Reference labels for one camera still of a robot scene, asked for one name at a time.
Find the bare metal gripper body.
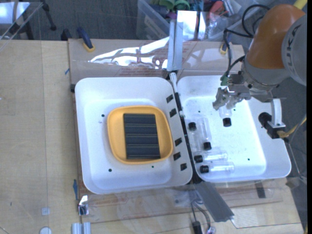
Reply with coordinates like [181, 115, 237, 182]
[227, 72, 275, 103]

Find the white plastic tray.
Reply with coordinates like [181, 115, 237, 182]
[175, 75, 292, 183]
[74, 76, 194, 195]

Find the clear plastic bottle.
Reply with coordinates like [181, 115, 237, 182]
[188, 121, 203, 154]
[199, 161, 235, 175]
[218, 105, 233, 128]
[197, 117, 213, 152]
[194, 150, 229, 164]

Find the clear plastic storage bin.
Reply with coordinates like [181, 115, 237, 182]
[136, 0, 246, 41]

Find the yellow plate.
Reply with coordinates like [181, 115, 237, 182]
[106, 105, 174, 165]

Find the black cylinder on white bracket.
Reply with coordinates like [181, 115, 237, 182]
[258, 97, 287, 140]

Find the black block with thin wires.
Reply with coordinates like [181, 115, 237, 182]
[192, 219, 203, 234]

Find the black ribbed rectangular block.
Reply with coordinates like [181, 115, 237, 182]
[122, 113, 162, 160]

